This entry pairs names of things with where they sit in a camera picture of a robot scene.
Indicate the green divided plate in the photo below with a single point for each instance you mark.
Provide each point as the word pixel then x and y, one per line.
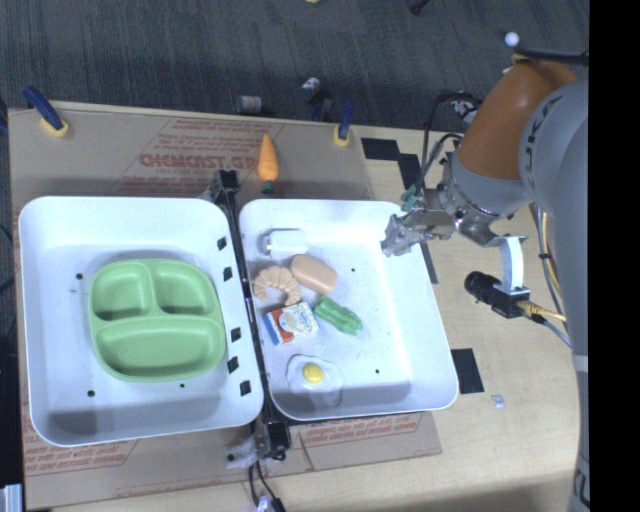
pixel 155 320

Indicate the brown cardboard board red print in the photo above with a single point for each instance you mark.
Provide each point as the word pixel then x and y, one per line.
pixel 125 150

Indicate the tan croissant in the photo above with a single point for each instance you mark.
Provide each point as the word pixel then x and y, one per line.
pixel 277 283

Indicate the orange carrot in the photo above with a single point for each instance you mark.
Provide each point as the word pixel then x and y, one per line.
pixel 267 160

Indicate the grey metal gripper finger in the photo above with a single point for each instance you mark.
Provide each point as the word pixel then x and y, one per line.
pixel 402 223
pixel 396 246

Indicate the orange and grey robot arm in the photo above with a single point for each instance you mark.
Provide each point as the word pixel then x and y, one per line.
pixel 555 165

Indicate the orange and white carton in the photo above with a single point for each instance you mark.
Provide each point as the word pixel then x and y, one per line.
pixel 292 322

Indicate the green asparagus bunch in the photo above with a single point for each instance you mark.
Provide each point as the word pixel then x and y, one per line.
pixel 337 316

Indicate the white plastic tray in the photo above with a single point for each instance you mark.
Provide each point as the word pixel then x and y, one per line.
pixel 395 320
pixel 55 300

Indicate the small grey can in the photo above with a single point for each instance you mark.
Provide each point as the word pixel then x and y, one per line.
pixel 248 103

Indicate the tan bread loaf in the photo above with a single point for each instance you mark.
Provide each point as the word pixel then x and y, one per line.
pixel 314 273

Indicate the black cylinder on white bracket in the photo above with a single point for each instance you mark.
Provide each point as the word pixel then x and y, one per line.
pixel 509 300

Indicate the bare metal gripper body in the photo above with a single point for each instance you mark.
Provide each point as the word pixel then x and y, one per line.
pixel 436 224

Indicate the thin black rod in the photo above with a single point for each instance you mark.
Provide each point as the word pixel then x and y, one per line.
pixel 248 305

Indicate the white fried egg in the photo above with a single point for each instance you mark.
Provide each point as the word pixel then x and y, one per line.
pixel 315 377

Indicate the white plastic bottle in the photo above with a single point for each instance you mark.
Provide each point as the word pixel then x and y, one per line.
pixel 286 243

